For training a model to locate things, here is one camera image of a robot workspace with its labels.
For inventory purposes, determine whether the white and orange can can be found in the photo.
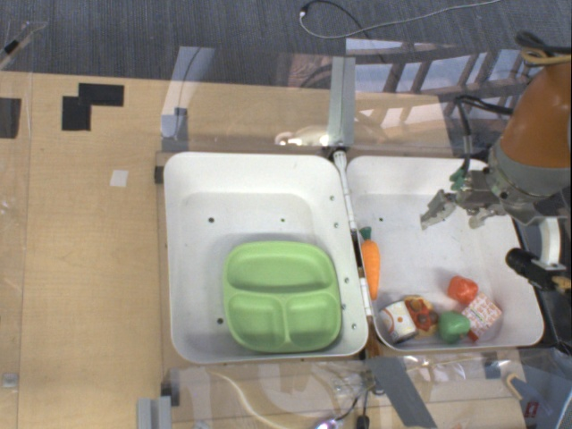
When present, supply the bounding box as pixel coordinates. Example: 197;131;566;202
378;300;417;345

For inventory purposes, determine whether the white and orange carton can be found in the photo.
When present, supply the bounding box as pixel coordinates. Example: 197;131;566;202
460;292;503;342

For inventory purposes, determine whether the black cylinder on white bracket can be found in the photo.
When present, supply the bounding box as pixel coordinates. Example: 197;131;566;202
505;216;568;291

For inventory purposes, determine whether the white plastic tray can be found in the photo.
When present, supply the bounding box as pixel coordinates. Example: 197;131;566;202
162;151;370;366
346;156;546;352

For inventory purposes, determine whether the pale wood board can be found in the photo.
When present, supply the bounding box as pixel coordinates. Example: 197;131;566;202
0;70;559;429

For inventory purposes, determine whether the green divided plate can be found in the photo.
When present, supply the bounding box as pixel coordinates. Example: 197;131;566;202
223;240;344;355

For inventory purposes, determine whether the green pepper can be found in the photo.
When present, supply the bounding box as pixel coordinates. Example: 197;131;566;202
437;310;472;344

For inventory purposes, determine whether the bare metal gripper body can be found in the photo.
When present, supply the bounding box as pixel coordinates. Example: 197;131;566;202
454;170;540;218

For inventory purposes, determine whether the pizza slice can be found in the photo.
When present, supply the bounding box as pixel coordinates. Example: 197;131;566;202
403;294;442;338

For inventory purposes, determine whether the orange carrot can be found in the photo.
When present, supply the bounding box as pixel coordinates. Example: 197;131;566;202
358;226;382;302

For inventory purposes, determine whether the orange pepper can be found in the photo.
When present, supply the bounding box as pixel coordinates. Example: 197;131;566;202
448;275;480;306

